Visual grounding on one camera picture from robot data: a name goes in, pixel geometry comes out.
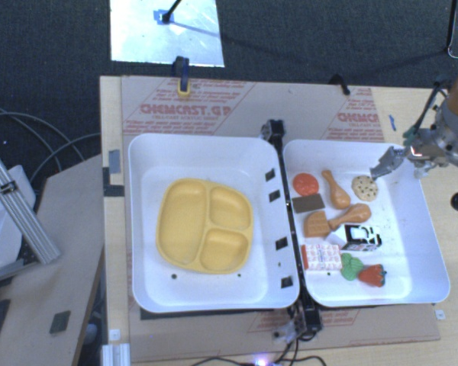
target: tray hole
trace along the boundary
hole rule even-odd
[[[265,179],[266,181],[270,181],[272,180],[273,178],[275,178],[275,169],[272,168],[271,171],[268,171],[266,174],[265,174]]]
[[[275,247],[277,251],[279,249],[285,248],[288,245],[289,245],[289,241],[286,237],[282,237],[280,240],[275,241]]]
[[[280,190],[276,190],[269,194],[269,201],[273,202],[275,199],[280,198]]]
[[[282,289],[284,289],[285,287],[290,287],[290,286],[293,286],[292,277],[282,278]]]

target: green vegetable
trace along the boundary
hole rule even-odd
[[[358,258],[354,258],[349,253],[344,253],[341,255],[341,262],[343,263],[343,268],[341,269],[341,274],[348,280],[352,281],[356,279],[358,273],[363,270],[364,264]]]

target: red tomato slice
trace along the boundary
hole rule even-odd
[[[301,173],[293,178],[293,188],[302,197],[317,194],[319,192],[319,182],[311,174]]]

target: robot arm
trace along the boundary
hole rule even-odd
[[[389,150],[380,158],[379,164],[370,169],[373,179],[398,168],[404,159],[414,163],[415,176],[421,178],[436,167],[454,164],[458,167],[458,78],[450,93],[437,109],[430,128],[419,128],[426,111],[440,91],[437,83],[418,122],[405,133],[404,149]]]

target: toy cookie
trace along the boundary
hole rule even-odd
[[[374,201],[379,192],[375,181],[367,175],[355,177],[351,183],[351,188],[359,199],[367,202]]]

